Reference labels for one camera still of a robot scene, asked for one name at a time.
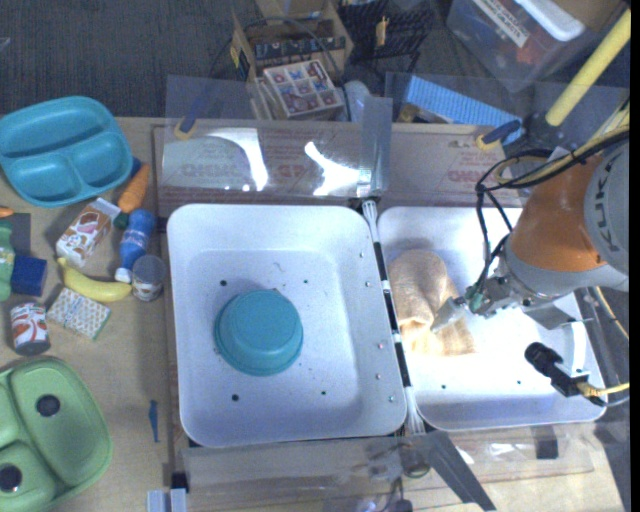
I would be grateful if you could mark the dull grey metal gripper finger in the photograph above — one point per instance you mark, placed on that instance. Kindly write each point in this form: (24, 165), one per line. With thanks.
(450, 312)

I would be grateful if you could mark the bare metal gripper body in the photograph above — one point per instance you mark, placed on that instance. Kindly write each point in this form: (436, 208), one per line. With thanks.
(502, 295)

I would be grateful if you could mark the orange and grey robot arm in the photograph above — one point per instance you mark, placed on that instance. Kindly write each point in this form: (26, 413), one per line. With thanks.
(560, 220)

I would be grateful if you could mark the tan bread loaf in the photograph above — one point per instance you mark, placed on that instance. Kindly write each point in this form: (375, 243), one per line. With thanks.
(417, 285)

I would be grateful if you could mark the white plastic tray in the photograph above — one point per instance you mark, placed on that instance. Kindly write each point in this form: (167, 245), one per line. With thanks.
(500, 380)
(325, 325)

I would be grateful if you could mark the teal bowl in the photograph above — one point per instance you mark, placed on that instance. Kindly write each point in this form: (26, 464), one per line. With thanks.
(258, 332)

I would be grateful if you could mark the grey can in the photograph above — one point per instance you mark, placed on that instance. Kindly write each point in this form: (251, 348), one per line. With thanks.
(148, 277)

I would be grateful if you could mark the blue bottle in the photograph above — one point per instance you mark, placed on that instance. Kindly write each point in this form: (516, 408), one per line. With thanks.
(136, 237)

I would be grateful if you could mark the orange carrot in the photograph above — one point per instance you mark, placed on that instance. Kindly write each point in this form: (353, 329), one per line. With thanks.
(135, 192)

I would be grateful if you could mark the yellow banana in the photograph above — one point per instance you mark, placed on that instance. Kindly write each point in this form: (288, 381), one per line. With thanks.
(95, 289)

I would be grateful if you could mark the white patterned carton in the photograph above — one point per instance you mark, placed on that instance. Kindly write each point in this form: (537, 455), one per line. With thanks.
(85, 235)

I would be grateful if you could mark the black round disc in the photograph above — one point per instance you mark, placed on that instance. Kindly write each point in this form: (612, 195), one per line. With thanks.
(48, 405)
(10, 478)

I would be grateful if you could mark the red and white can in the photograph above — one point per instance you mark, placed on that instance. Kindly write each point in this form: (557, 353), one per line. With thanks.
(30, 330)

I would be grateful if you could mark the blue divided plate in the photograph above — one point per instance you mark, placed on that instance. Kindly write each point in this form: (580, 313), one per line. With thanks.
(60, 150)

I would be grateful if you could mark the blue cube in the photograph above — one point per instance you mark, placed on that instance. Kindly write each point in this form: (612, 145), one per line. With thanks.
(29, 275)

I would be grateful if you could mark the green divided plate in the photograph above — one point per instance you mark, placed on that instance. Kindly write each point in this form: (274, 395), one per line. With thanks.
(50, 450)

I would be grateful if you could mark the green toy vegetable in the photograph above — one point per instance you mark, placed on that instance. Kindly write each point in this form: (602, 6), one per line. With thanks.
(5, 265)

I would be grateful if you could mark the black cylinder on white bracket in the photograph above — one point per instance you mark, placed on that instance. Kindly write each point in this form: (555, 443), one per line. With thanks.
(550, 362)

